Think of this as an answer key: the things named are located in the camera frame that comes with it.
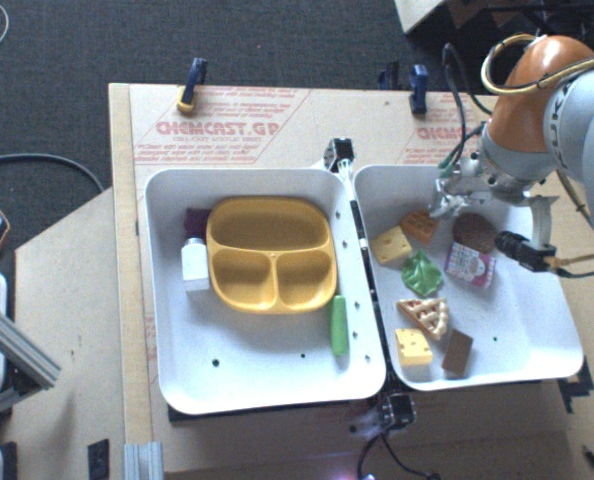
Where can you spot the green lettuce leaf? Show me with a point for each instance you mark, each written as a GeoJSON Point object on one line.
{"type": "Point", "coordinates": [422, 274]}

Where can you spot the purple block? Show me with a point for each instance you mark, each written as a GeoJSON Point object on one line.
{"type": "Point", "coordinates": [196, 219]}

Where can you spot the brown chocolate bar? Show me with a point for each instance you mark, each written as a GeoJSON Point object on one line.
{"type": "Point", "coordinates": [457, 353]}

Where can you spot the pink and white packet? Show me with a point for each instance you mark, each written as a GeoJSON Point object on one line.
{"type": "Point", "coordinates": [469, 265]}

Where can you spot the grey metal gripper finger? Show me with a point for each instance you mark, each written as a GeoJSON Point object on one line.
{"type": "Point", "coordinates": [439, 207]}
{"type": "Point", "coordinates": [460, 204]}

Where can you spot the brown round patty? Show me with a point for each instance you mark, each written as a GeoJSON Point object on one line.
{"type": "Point", "coordinates": [474, 233]}

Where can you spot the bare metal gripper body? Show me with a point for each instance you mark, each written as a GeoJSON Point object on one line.
{"type": "Point", "coordinates": [469, 183]}

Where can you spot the white bottle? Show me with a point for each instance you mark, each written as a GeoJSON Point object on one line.
{"type": "Point", "coordinates": [195, 265]}

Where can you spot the white plastic tray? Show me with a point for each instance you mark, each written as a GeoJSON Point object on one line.
{"type": "Point", "coordinates": [522, 328]}
{"type": "Point", "coordinates": [257, 363]}

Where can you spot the yellow cheese wedge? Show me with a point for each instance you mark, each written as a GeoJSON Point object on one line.
{"type": "Point", "coordinates": [391, 244]}

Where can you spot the green cylinder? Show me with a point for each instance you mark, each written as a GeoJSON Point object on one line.
{"type": "Point", "coordinates": [339, 325]}

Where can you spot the yellow cheese block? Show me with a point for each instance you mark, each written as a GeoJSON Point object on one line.
{"type": "Point", "coordinates": [413, 347]}

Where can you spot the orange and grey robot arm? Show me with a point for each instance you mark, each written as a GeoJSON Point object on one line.
{"type": "Point", "coordinates": [522, 113]}

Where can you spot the orange waffle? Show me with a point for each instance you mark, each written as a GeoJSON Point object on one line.
{"type": "Point", "coordinates": [421, 225]}

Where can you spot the brown cardboard board red print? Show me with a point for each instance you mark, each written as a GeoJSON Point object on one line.
{"type": "Point", "coordinates": [297, 128]}

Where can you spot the pizza slice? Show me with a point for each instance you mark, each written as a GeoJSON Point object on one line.
{"type": "Point", "coordinates": [427, 313]}

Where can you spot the black cylinder on white bracket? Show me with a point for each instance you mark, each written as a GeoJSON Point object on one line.
{"type": "Point", "coordinates": [522, 252]}

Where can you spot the yellow divided plate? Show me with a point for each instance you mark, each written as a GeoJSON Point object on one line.
{"type": "Point", "coordinates": [267, 228]}

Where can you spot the thin black and white rod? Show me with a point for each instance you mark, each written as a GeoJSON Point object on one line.
{"type": "Point", "coordinates": [363, 240]}

